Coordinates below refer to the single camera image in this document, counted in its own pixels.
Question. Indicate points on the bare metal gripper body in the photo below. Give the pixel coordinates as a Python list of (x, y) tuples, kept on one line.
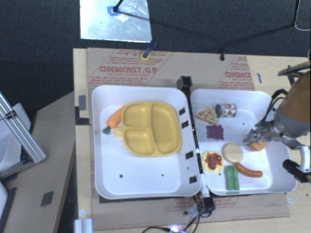
[(270, 131)]

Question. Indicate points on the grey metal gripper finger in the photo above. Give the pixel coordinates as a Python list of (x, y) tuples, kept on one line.
[(248, 139), (259, 139)]

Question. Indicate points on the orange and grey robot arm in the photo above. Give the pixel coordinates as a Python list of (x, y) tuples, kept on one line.
[(297, 105)]

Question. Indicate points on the orange round toy food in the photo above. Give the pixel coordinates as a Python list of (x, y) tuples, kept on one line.
[(257, 146)]

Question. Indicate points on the white plastic tray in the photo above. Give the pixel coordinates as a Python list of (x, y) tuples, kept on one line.
[(257, 159), (145, 176)]

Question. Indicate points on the tan round bread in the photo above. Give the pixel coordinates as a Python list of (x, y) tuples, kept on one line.
[(232, 153)]

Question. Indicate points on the orange sausage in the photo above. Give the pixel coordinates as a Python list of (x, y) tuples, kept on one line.
[(249, 171)]

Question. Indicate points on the purple grapes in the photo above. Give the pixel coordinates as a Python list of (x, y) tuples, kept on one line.
[(214, 132)]

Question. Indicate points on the small red and white can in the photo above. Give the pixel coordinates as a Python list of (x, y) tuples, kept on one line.
[(227, 110)]

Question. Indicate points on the green asparagus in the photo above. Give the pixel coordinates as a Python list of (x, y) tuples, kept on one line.
[(232, 178)]

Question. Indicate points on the yellow spaghetti with red sauce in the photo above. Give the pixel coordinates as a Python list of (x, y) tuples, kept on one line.
[(212, 161)]

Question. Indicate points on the pizza slice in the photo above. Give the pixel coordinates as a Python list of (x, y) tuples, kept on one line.
[(206, 115)]

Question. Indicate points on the thin black and white rod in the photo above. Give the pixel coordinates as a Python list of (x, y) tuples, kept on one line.
[(195, 139)]

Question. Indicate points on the yellow divided plate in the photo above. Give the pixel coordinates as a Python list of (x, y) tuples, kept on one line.
[(151, 128)]

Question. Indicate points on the brown cardboard board red print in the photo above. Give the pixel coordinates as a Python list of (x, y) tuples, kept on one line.
[(155, 67)]

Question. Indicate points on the pale yellow biscuit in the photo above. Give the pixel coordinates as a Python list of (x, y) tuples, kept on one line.
[(118, 133)]

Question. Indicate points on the orange carrot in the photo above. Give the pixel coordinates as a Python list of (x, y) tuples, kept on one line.
[(115, 117)]

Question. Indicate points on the black cylinder on white bracket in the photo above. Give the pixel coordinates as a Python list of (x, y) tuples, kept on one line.
[(295, 167)]

